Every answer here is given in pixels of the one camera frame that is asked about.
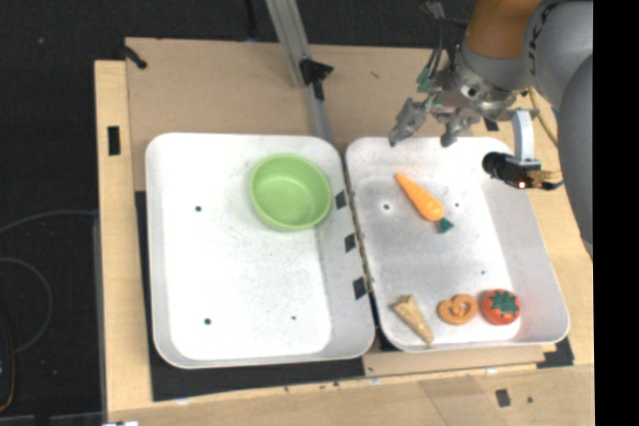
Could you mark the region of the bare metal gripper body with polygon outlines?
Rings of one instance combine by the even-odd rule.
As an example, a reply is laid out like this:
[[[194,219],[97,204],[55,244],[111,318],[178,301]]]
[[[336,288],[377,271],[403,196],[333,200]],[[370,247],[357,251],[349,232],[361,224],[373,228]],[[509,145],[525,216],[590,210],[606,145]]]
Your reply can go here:
[[[438,71],[430,87],[430,112],[440,123],[457,120],[462,125],[481,119],[501,121],[514,104],[516,93],[504,91],[465,68]]]

